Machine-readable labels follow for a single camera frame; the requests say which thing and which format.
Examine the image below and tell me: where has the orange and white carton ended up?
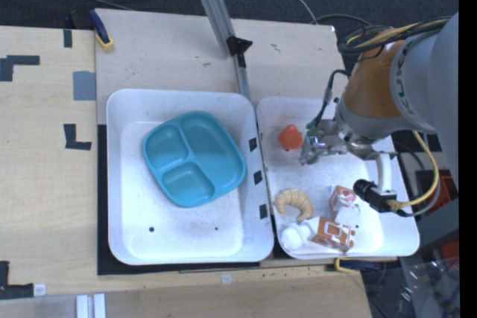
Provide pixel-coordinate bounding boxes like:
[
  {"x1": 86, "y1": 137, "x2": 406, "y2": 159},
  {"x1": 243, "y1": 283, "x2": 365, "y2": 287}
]
[
  {"x1": 328, "y1": 184, "x2": 362, "y2": 223},
  {"x1": 304, "y1": 215, "x2": 356, "y2": 254}
]

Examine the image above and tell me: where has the white plastic tray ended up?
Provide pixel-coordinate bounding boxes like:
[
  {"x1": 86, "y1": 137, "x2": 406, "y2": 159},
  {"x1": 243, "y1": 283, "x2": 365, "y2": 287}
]
[
  {"x1": 106, "y1": 88, "x2": 275, "y2": 267},
  {"x1": 256, "y1": 96, "x2": 421, "y2": 261}
]

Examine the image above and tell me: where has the pale wood board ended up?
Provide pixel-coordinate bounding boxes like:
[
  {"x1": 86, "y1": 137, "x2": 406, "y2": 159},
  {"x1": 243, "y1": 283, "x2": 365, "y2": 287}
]
[{"x1": 95, "y1": 7, "x2": 398, "y2": 275}]

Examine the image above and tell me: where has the white toy garlic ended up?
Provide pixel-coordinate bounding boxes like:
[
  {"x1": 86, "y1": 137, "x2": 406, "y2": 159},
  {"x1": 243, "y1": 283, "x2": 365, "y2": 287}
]
[{"x1": 279, "y1": 222, "x2": 312, "y2": 252}]

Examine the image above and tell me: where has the red toy tomato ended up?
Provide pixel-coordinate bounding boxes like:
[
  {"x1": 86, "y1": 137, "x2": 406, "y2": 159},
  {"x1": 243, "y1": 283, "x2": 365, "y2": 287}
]
[{"x1": 277, "y1": 124, "x2": 304, "y2": 152}]

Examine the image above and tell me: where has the blue divided plate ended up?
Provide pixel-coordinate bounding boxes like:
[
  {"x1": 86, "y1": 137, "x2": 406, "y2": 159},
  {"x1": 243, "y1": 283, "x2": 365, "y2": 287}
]
[{"x1": 142, "y1": 110, "x2": 248, "y2": 209}]

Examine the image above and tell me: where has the black cylinder on white bracket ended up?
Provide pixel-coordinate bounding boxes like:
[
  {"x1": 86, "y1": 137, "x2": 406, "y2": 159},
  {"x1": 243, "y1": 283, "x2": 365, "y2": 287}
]
[{"x1": 353, "y1": 152, "x2": 399, "y2": 214}]

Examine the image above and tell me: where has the beige toy croissant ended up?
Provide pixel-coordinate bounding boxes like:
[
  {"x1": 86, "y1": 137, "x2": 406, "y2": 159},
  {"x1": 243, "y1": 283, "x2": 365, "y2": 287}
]
[{"x1": 274, "y1": 188, "x2": 315, "y2": 223}]

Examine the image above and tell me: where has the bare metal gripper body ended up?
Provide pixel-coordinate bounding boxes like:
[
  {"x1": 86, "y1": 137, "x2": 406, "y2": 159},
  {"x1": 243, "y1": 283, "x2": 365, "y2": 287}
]
[{"x1": 312, "y1": 118, "x2": 378, "y2": 162}]

